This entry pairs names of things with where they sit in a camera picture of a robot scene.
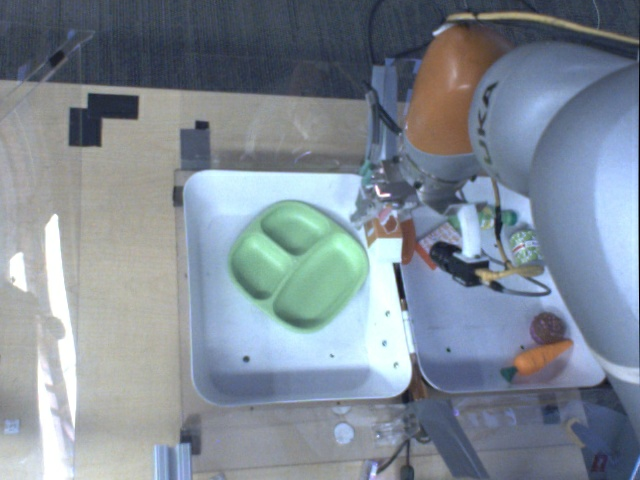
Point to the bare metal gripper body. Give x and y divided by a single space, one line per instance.
400 188

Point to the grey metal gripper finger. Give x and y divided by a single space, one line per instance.
362 212

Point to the orange and white carton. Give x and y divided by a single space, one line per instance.
385 243

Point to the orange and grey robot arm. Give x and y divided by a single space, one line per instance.
565 133

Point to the red and white packet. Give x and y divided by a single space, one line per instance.
440 238

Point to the green divided plate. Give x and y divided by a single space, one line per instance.
300 268

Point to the thin black and white rod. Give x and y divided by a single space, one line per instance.
403 303

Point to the green and yellow bottle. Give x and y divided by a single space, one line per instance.
507 217

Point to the green and white can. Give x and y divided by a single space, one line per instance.
526 247

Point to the white plastic tray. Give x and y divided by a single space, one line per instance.
470 333
300 363

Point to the brown round biscuit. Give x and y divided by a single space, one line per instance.
548 328

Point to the orange carrot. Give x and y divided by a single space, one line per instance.
542 357

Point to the black cylinder on white bracket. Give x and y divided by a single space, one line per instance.
457 263

